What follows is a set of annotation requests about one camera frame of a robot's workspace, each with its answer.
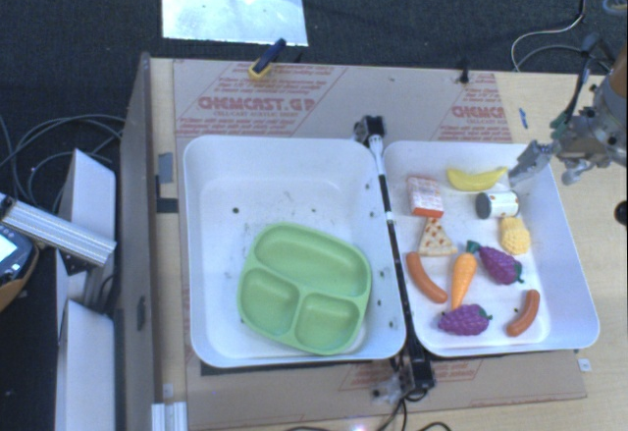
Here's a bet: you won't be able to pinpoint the orange sausage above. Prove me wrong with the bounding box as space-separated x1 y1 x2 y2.
404 250 449 305
505 289 542 339

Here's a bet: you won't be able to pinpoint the orange and white carton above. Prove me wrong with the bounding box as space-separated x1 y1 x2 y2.
405 175 445 219

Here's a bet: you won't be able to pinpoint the brown cardboard board red print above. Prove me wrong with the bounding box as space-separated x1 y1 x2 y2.
172 57 589 426

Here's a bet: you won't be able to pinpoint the yellow banana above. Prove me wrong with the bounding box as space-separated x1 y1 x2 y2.
445 165 509 192

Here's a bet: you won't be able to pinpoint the purple grapes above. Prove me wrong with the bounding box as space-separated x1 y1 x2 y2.
477 244 526 287
437 303 494 338

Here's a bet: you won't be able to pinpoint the yellow corn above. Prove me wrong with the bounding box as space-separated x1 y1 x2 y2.
498 216 533 256

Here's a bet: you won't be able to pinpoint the white can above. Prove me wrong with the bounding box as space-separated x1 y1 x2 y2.
474 189 521 221

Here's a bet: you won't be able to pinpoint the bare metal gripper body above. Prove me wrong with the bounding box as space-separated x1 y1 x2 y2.
549 97 628 171

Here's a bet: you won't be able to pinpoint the green divided plate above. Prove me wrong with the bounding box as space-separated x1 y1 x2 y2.
235 221 374 357

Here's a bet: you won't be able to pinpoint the orange carrot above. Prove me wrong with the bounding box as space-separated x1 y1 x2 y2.
449 240 483 312

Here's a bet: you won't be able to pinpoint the thin black and white rod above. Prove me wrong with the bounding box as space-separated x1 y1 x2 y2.
367 134 419 362

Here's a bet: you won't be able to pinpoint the pizza slice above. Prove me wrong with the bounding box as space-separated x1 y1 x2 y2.
417 216 459 258

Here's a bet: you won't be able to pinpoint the black block with thin wires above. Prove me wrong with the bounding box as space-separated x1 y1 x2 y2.
353 114 387 142
405 344 437 392

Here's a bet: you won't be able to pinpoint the white plastic tray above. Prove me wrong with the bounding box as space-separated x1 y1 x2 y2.
183 134 408 369
382 139 602 358

